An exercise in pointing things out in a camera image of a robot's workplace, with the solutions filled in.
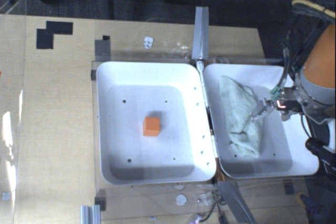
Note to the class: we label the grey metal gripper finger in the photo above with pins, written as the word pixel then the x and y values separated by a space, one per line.
pixel 258 115
pixel 263 103

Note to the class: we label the white plastic tray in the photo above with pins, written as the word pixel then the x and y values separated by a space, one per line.
pixel 147 154
pixel 275 144

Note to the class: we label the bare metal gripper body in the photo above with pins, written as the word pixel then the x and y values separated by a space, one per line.
pixel 287 102

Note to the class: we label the black cylinder on white bracket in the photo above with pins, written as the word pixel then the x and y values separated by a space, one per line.
pixel 319 149

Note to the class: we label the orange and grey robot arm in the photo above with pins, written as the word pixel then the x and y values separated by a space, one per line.
pixel 321 60

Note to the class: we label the pale green towel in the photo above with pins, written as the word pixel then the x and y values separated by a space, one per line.
pixel 237 112

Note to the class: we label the orange cube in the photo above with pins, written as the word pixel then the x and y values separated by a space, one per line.
pixel 151 126

